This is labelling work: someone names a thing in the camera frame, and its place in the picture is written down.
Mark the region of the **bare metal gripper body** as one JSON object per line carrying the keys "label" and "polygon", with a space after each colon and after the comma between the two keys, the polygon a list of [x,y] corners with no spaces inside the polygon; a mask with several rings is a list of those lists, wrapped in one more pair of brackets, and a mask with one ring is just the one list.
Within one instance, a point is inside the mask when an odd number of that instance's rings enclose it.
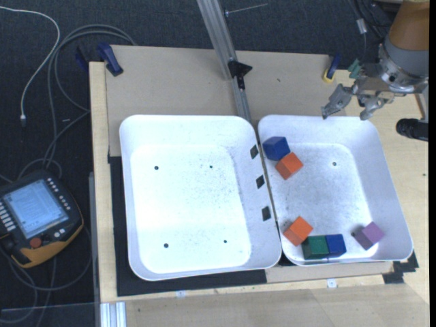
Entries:
{"label": "bare metal gripper body", "polygon": [[405,72],[391,60],[376,63],[359,63],[352,70],[352,94],[360,102],[392,102],[395,97],[419,94],[428,86],[426,76]]}

